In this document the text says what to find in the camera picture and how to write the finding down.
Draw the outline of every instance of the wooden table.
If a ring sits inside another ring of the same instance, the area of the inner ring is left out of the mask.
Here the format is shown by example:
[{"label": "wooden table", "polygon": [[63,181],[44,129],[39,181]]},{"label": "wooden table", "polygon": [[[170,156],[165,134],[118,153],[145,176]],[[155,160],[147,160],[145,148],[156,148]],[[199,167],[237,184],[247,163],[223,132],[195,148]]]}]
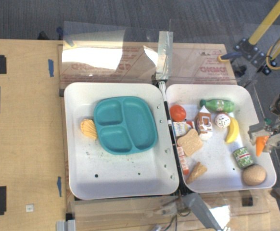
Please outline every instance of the wooden table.
[{"label": "wooden table", "polygon": [[[7,72],[0,74],[0,186],[7,190],[0,230],[55,230],[56,221],[65,220],[67,182],[59,97],[60,45],[62,41],[55,40],[0,39],[0,55],[7,59]],[[53,76],[49,60],[53,61]],[[236,199],[238,193],[231,194],[219,199]],[[257,194],[264,201],[264,210],[231,217],[231,230],[280,230],[276,200],[268,190]],[[212,200],[209,195],[203,199],[207,203]],[[77,227],[86,230],[81,221]],[[117,230],[149,231],[152,227]],[[178,230],[203,228],[192,215],[178,219]]]}]

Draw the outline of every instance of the teal divided plate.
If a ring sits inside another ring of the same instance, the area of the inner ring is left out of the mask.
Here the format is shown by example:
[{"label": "teal divided plate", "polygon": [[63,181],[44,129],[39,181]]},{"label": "teal divided plate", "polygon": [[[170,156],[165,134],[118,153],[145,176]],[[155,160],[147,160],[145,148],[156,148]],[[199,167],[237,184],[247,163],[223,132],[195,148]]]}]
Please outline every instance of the teal divided plate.
[{"label": "teal divided plate", "polygon": [[132,154],[151,149],[157,130],[147,103],[138,97],[115,97],[100,101],[94,123],[102,147],[112,154]]}]

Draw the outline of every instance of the plastic tray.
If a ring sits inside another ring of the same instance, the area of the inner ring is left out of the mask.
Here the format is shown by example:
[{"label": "plastic tray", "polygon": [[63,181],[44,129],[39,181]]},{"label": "plastic tray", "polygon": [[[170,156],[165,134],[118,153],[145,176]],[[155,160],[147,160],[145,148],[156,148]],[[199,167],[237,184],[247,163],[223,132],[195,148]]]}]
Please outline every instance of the plastic tray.
[{"label": "plastic tray", "polygon": [[94,109],[94,122],[102,147],[112,154],[144,152],[157,141],[150,108],[138,97],[100,101]]},{"label": "plastic tray", "polygon": [[[156,144],[142,153],[114,155],[99,140],[83,135],[80,123],[93,119],[96,105],[108,98],[143,99],[153,115]],[[149,84],[73,83],[64,91],[69,185],[79,199],[166,195],[179,184],[177,165],[161,92]]]},{"label": "plastic tray", "polygon": [[[228,130],[218,128],[213,122],[213,136],[203,141],[203,147],[190,157],[187,163],[190,170],[200,161],[207,167],[207,171],[187,187],[197,193],[214,193],[256,188],[270,188],[277,180],[269,153],[255,155],[255,146],[251,145],[248,130],[250,125],[257,124],[258,118],[249,92],[236,85],[171,85],[166,90],[168,105],[183,106],[187,113],[187,120],[194,120],[200,110],[201,99],[224,99],[235,103],[231,116],[238,120],[240,134],[235,142],[225,143]],[[217,113],[211,112],[212,121]],[[248,186],[242,181],[242,170],[238,167],[232,153],[234,150],[246,146],[256,164],[263,166],[267,172],[266,180],[257,186]]]}]

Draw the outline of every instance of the bottle cap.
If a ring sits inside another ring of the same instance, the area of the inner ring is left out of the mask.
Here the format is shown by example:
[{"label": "bottle cap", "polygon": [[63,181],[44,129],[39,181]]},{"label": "bottle cap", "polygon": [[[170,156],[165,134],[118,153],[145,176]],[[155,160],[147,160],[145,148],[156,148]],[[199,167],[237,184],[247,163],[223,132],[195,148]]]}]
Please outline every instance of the bottle cap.
[{"label": "bottle cap", "polygon": [[200,107],[202,107],[202,106],[204,106],[204,105],[206,105],[206,101],[205,100],[200,100]]}]

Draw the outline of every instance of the chocolate milk carton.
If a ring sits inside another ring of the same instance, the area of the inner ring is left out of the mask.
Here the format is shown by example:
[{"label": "chocolate milk carton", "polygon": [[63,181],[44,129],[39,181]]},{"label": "chocolate milk carton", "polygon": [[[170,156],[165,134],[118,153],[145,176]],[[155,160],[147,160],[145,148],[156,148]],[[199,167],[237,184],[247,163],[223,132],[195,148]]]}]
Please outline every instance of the chocolate milk carton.
[{"label": "chocolate milk carton", "polygon": [[202,106],[198,115],[194,119],[199,137],[201,140],[206,141],[213,135],[213,126],[211,113],[205,106]]}]

